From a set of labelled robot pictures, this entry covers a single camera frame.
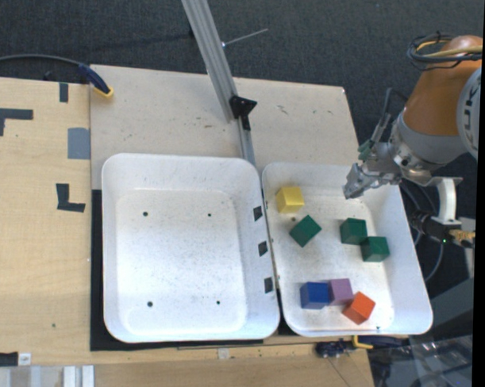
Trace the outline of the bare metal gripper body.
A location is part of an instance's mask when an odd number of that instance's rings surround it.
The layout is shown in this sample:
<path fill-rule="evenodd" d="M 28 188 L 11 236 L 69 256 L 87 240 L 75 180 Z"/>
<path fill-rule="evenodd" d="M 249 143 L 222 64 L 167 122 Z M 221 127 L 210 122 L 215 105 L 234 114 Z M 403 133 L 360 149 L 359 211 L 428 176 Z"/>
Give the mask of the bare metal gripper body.
<path fill-rule="evenodd" d="M 441 178 L 433 176 L 436 168 L 435 163 L 418 158 L 404 143 L 368 140 L 363 144 L 362 170 L 381 172 L 382 185 L 397 185 L 402 179 L 407 179 L 419 186 L 434 186 L 441 181 Z"/>

